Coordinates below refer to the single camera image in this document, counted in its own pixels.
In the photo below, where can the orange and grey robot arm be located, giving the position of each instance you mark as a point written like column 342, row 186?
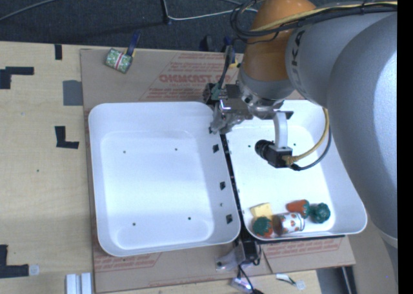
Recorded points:
column 348, row 70

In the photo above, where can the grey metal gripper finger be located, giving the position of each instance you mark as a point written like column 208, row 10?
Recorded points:
column 217, row 123
column 233, row 122

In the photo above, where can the black cylinder on white bracket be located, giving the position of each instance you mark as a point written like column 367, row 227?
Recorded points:
column 276, row 154

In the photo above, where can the green and orange toy vegetable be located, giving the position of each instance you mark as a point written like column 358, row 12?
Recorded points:
column 262, row 227

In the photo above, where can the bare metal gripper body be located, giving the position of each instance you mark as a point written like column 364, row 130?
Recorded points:
column 237, row 101

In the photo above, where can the white plastic tray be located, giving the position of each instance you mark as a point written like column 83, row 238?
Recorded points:
column 284, row 186
column 155, row 183

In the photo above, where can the orange carrot with green top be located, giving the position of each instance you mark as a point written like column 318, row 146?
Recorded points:
column 297, row 206

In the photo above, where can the white can with orange print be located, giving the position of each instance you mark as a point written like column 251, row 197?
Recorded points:
column 290, row 222

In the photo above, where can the yellow cheese wedge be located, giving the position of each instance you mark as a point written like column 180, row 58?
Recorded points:
column 261, row 209

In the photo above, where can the green broccoli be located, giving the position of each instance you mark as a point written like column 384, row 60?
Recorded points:
column 320, row 212

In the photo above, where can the brown cardboard board red print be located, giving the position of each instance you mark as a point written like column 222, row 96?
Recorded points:
column 180, row 73

